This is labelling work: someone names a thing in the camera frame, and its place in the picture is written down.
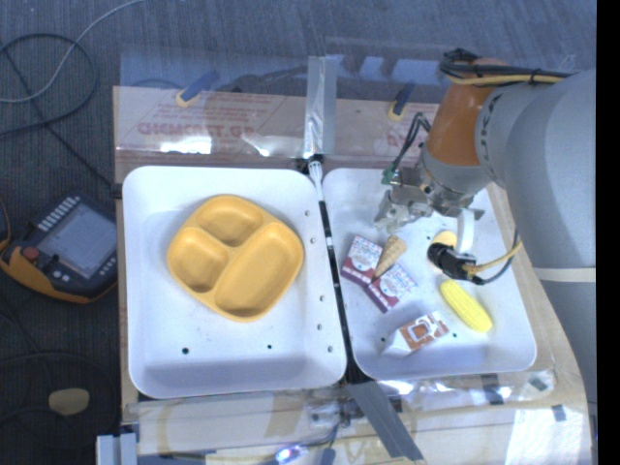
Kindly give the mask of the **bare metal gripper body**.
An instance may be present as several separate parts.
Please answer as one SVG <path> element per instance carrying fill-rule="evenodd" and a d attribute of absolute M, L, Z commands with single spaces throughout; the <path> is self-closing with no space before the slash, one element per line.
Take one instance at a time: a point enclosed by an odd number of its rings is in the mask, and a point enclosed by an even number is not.
<path fill-rule="evenodd" d="M 387 201 L 404 207 L 410 221 L 433 212 L 456 217 L 485 188 L 485 171 L 480 166 L 447 164 L 388 167 L 386 184 L 390 187 Z"/>

